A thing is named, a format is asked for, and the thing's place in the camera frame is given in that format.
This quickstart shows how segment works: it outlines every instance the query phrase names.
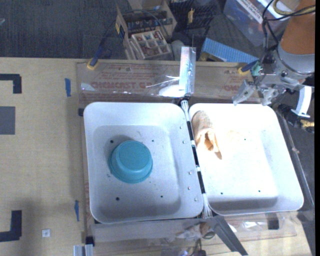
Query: teal round object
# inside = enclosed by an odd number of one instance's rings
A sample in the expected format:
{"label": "teal round object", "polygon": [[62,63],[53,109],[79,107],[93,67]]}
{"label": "teal round object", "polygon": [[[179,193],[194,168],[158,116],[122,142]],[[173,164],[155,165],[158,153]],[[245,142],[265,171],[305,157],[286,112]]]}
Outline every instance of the teal round object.
{"label": "teal round object", "polygon": [[153,159],[149,149],[141,142],[127,140],[119,144],[108,161],[111,173],[125,183],[143,182],[152,172]]}

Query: beige table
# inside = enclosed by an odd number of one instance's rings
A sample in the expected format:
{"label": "beige table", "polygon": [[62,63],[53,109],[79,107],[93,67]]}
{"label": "beige table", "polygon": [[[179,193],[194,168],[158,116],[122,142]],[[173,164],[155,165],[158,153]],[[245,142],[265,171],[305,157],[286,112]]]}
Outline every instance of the beige table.
{"label": "beige table", "polygon": [[[82,117],[78,116],[76,88],[79,62],[83,60],[0,58],[0,74],[22,77],[22,94],[13,94],[12,82],[0,81],[0,106],[15,107],[15,135],[0,135],[0,232],[10,230],[11,211],[22,210],[22,237],[0,242],[1,256],[67,256],[72,255],[74,245],[84,242]],[[71,97],[66,95],[65,78],[71,81]],[[250,255],[311,255],[302,225],[294,225],[297,236],[242,244]],[[42,237],[43,229],[50,229],[51,236]],[[225,245],[204,249],[213,255],[225,252]],[[96,254],[108,255],[98,248]]]}

